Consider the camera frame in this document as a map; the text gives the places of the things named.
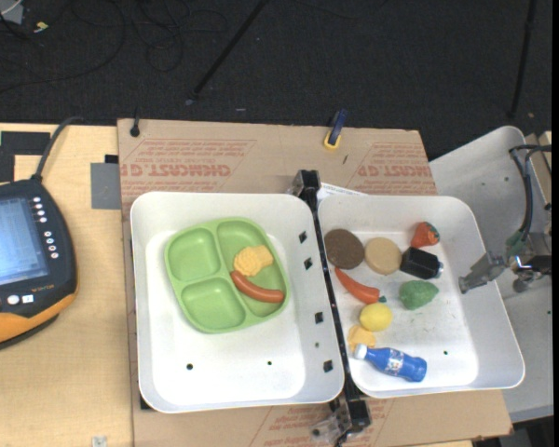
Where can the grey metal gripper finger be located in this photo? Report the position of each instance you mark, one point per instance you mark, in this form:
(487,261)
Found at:
(482,271)

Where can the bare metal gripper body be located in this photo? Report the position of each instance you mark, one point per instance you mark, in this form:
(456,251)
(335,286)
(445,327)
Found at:
(539,262)

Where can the white plastic tray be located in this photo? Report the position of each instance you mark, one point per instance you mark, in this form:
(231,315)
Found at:
(242,366)
(466,333)

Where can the red strawberry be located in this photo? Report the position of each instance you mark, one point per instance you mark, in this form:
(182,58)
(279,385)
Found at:
(424,235)

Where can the green broccoli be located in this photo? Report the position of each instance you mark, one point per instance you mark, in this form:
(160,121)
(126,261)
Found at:
(418,294)

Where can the tan round biscuit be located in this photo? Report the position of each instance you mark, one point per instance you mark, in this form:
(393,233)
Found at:
(383,256)

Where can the yellow lemon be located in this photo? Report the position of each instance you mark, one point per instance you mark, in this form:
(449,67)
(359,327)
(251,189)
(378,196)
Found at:
(376,317)

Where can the blue bottle white cap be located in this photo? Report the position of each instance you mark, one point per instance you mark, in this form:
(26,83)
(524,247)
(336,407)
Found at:
(396,364)

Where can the orange carrot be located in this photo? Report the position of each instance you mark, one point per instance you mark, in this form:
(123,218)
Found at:
(356,288)

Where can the yellow cheese wedge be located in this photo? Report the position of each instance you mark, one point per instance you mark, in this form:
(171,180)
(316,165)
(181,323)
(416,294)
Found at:
(359,336)

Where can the brown round biscuit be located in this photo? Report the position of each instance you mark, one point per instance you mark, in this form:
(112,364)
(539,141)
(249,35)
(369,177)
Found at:
(344,248)

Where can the thin black rod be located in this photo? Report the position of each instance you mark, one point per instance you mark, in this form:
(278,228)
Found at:
(331,291)

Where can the red sausage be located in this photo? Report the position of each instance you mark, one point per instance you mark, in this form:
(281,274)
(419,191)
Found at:
(256,291)

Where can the yellow corn cob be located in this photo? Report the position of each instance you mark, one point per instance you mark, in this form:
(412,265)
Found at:
(253,260)

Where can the brown cardboard board red print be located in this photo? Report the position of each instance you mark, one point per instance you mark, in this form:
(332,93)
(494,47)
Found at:
(265,161)

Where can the green divided plate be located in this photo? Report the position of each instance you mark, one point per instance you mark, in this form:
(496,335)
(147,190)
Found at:
(193,254)

